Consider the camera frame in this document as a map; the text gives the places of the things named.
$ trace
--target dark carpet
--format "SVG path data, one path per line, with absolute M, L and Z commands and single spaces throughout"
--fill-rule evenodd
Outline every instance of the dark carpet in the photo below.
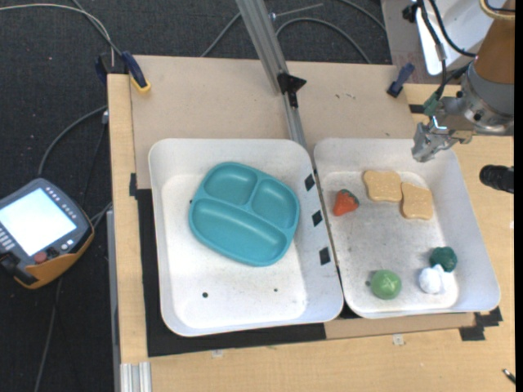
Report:
M 78 1 L 122 51 L 144 55 L 200 56 L 238 11 L 234 0 Z M 382 22 L 379 0 L 349 1 Z M 70 0 L 0 0 L 0 7 L 30 3 L 73 6 Z M 373 64 L 391 63 L 381 27 L 344 2 L 266 0 L 266 6 L 276 14 L 276 28 L 298 17 L 320 19 L 350 35 Z M 279 38 L 287 60 L 365 62 L 339 32 L 321 24 L 294 23 Z M 108 50 L 77 12 L 0 11 L 0 198 L 37 175 L 47 147 L 68 125 L 106 103 L 95 60 Z M 257 58 L 241 21 L 208 56 Z M 104 127 L 99 115 L 83 122 L 56 145 L 43 168 L 42 175 L 83 203 L 89 216 L 110 201 Z M 62 277 L 41 392 L 113 389 L 106 243 L 102 222 L 88 251 Z M 55 281 L 30 291 L 0 270 L 1 391 L 35 389 L 57 287 Z

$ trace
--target blue plate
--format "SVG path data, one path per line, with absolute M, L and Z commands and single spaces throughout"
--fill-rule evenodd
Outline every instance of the blue plate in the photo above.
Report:
M 190 205 L 194 236 L 212 250 L 247 265 L 271 265 L 288 250 L 300 204 L 283 182 L 239 163 L 215 166 Z

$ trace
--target wooden table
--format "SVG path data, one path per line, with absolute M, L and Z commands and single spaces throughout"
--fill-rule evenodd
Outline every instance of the wooden table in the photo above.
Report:
M 512 165 L 512 138 L 475 137 L 471 144 L 454 148 L 469 195 L 476 213 L 478 224 L 483 234 L 486 248 L 492 260 L 494 271 L 501 287 L 499 308 L 503 321 L 498 327 L 485 329 L 485 340 L 462 341 L 459 330 L 455 327 L 474 324 L 473 314 L 443 314 L 418 317 L 388 318 L 383 320 L 357 319 L 349 328 L 338 321 L 326 324 L 329 340 L 294 345 L 277 345 L 246 349 L 224 350 L 223 353 L 199 352 L 166 357 L 149 358 L 145 338 L 145 308 L 142 288 L 140 240 L 138 234 L 138 214 L 136 200 L 129 195 L 129 176 L 143 167 L 137 158 L 143 156 L 145 147 L 140 148 L 136 156 L 136 118 L 133 122 L 133 110 L 136 116 L 138 105 L 159 105 L 154 97 L 176 99 L 176 114 L 198 114 L 194 106 L 189 105 L 185 97 L 194 101 L 191 90 L 183 87 L 174 89 L 165 95 L 162 89 L 165 71 L 174 62 L 184 68 L 172 71 L 174 81 L 186 83 L 191 87 L 191 80 L 204 81 L 203 76 L 219 74 L 224 77 L 234 70 L 235 75 L 245 74 L 241 82 L 250 82 L 248 86 L 264 87 L 261 65 L 256 61 L 245 60 L 203 60 L 172 58 L 139 57 L 146 75 L 151 79 L 156 96 L 137 99 L 130 88 L 128 77 L 113 74 L 109 76 L 110 140 L 113 177 L 114 201 L 114 236 L 116 245 L 116 273 L 118 286 L 118 334 L 121 363 L 150 362 L 152 386 L 154 392 L 179 391 L 294 391 L 294 390 L 514 390 L 514 385 L 503 375 L 502 369 L 515 370 L 515 302 L 514 302 L 514 247 L 513 247 L 513 195 L 499 192 L 482 185 L 478 179 L 480 169 L 486 164 Z M 298 99 L 303 113 L 306 138 L 311 130 L 310 117 L 314 112 L 330 106 L 325 102 L 326 89 L 335 100 L 329 103 L 345 103 L 356 117 L 358 109 L 371 106 L 383 111 L 408 110 L 408 105 L 420 105 L 434 90 L 429 85 L 405 85 L 405 91 L 398 99 L 383 96 L 382 88 L 397 74 L 391 66 L 363 65 L 327 65 L 312 63 L 289 63 L 291 74 L 306 73 L 304 78 L 311 78 L 300 91 Z M 347 91 L 342 88 L 322 86 L 322 80 L 329 80 L 333 75 L 345 77 Z M 356 99 L 355 89 L 365 83 L 374 86 L 375 97 Z M 242 90 L 243 84 L 237 83 L 232 90 L 229 82 L 217 83 L 217 88 L 205 87 L 206 96 L 199 103 L 207 100 L 228 100 L 228 108 L 241 100 L 258 98 Z M 307 86 L 310 90 L 303 93 Z M 234 91 L 237 97 L 227 95 Z M 264 96 L 261 91 L 261 105 L 275 105 L 271 95 Z M 456 87 L 448 87 L 449 94 Z M 358 100 L 359 107 L 354 107 Z M 244 114 L 244 108 L 237 108 Z M 397 118 L 394 123 L 385 123 L 383 129 L 387 135 L 382 137 L 411 137 L 414 121 L 403 131 L 398 126 L 405 123 L 405 118 Z M 348 136 L 358 132 L 361 135 L 372 134 L 368 121 L 372 118 L 349 121 Z M 178 137 L 187 132 L 187 127 L 174 127 L 172 136 Z M 277 137 L 285 137 L 285 130 L 279 129 Z M 144 177 L 141 182 L 147 184 Z M 402 334 L 400 339 L 393 339 L 391 334 Z

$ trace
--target strawberry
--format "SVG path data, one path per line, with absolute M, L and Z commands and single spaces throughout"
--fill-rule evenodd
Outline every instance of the strawberry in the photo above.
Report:
M 348 212 L 355 211 L 360 205 L 358 198 L 347 189 L 341 189 L 336 193 L 333 214 L 341 216 Z

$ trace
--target blue clamp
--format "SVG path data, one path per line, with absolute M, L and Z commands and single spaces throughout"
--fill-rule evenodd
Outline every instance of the blue clamp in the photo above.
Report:
M 398 78 L 392 82 L 391 86 L 388 88 L 387 93 L 390 94 L 393 97 L 397 97 L 401 93 L 401 89 L 403 89 L 403 84 L 406 82 L 410 74 L 414 71 L 414 66 L 410 64 L 409 62 L 405 64 L 400 71 L 400 74 L 398 75 Z
M 122 52 L 122 60 L 131 74 L 131 82 L 140 93 L 146 93 L 150 89 L 150 83 L 145 79 L 141 68 L 132 56 L 131 52 Z

